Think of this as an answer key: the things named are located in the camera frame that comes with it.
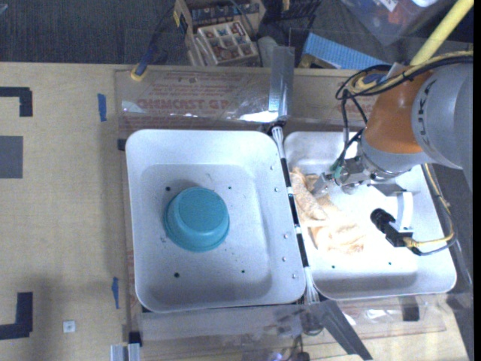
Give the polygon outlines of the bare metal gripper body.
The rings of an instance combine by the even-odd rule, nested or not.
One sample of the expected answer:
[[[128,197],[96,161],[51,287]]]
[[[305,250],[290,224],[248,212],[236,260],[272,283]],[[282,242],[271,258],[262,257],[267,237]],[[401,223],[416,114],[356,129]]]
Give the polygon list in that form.
[[[399,175],[372,163],[365,156],[338,158],[331,167],[334,182],[341,187],[366,184],[370,181],[387,181]]]

